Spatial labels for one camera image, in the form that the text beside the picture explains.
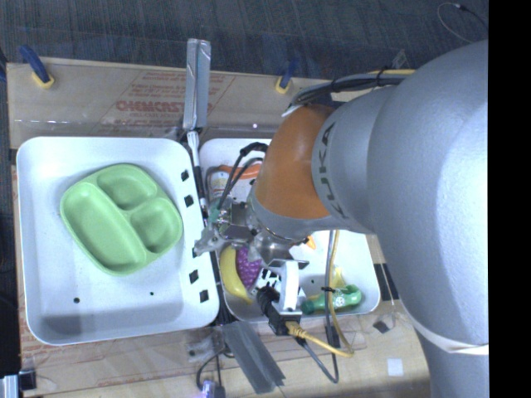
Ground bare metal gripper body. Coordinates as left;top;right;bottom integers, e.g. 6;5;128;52
216;201;309;266

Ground yellow banana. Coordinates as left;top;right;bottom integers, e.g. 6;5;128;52
219;245;255;305

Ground white and orange bottle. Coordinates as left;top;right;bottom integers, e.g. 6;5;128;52
207;163;263;203

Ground purple grapes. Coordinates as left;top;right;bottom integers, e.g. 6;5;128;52
235;245;263;290

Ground green divided plate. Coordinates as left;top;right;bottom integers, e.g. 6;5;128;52
59;163;184;276

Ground yellow toy piece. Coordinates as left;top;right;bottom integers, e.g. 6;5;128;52
325;265;348;290

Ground white plastic tray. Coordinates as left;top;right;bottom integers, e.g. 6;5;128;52
197;138;382;323
15;135;221;347

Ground green bottle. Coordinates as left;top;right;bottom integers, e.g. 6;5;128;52
300;284;363;316

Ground brown cardboard board, red print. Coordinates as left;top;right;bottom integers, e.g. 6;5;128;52
6;56;432;398

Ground black cylinder on white bracket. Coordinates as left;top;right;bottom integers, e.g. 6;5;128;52
253;259;310;337

